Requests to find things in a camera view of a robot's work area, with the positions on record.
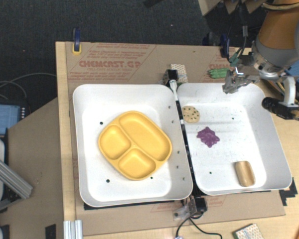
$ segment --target tray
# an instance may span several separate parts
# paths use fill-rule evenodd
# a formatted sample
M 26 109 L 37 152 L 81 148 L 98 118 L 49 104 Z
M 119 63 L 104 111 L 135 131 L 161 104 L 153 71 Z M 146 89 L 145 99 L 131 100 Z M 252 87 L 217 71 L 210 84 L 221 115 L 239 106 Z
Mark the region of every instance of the tray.
M 181 107 L 200 113 L 197 123 L 186 123 L 190 157 L 198 188 L 207 195 L 220 195 L 287 188 L 290 169 L 271 114 L 262 108 L 263 91 L 250 84 L 234 94 L 225 94 L 222 84 L 186 83 L 179 86 Z M 206 127 L 219 141 L 208 147 L 198 132 Z M 235 164 L 250 163 L 255 183 L 239 182 Z
M 137 111 L 119 115 L 101 132 L 101 153 L 125 177 L 143 180 L 169 158 L 168 136 L 147 116 Z
M 172 91 L 162 85 L 81 85 L 73 93 L 79 189 L 92 207 L 180 200 L 193 189 L 179 116 Z M 172 152 L 154 174 L 130 180 L 98 148 L 106 125 L 128 111 L 151 119 L 171 141 Z

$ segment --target round cookie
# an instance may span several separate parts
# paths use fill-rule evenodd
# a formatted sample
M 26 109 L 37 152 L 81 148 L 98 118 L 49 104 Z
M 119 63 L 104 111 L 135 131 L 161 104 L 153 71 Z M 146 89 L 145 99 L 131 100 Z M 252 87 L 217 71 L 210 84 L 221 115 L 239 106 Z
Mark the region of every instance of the round cookie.
M 197 123 L 200 119 L 199 111 L 193 106 L 184 106 L 181 109 L 184 121 L 187 123 Z

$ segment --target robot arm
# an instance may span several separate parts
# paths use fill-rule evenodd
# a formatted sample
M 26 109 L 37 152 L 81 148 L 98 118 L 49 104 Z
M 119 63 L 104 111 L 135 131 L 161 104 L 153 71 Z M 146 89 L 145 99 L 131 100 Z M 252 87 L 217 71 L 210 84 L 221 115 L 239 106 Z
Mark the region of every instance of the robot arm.
M 282 82 L 286 89 L 284 101 L 270 102 L 267 98 L 263 106 L 285 119 L 295 119 L 296 81 L 280 73 L 299 60 L 299 0 L 274 0 L 273 4 L 264 3 L 263 8 L 268 10 L 267 16 L 252 51 L 230 60 L 235 70 L 227 72 L 223 91 L 234 93 L 260 79 Z

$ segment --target yellow divided plate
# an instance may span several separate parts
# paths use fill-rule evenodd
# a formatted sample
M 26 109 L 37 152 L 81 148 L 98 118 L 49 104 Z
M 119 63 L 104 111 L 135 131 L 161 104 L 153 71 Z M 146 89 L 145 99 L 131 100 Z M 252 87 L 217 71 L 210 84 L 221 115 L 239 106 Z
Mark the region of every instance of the yellow divided plate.
M 98 144 L 105 158 L 131 180 L 149 177 L 168 160 L 172 150 L 168 136 L 136 111 L 116 117 L 101 132 Z

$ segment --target purple object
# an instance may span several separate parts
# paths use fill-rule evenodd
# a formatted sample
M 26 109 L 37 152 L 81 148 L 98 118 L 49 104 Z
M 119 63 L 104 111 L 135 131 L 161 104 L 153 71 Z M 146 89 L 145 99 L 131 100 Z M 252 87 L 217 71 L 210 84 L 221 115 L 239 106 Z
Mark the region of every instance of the purple object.
M 215 132 L 211 130 L 209 127 L 206 127 L 202 131 L 199 131 L 197 134 L 197 138 L 199 138 L 209 148 L 211 148 L 211 146 L 213 146 L 219 141 L 219 137 L 217 137 L 215 135 Z

